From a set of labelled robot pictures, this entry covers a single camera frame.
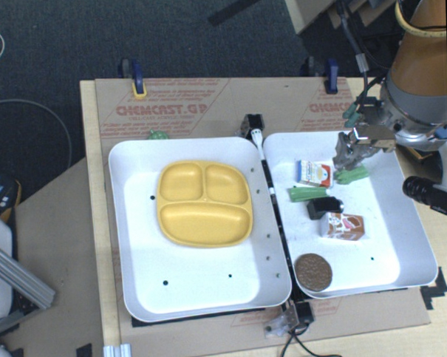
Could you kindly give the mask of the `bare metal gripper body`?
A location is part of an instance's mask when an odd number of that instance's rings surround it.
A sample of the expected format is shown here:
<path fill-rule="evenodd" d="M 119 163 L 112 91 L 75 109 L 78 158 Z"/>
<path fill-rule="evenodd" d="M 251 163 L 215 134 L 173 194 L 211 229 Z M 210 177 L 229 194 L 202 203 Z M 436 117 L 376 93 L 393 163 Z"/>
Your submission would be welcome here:
<path fill-rule="evenodd" d="M 444 143 L 435 132 L 447 124 L 446 96 L 383 96 L 357 99 L 353 142 L 390 152 L 397 145 L 422 152 Z"/>

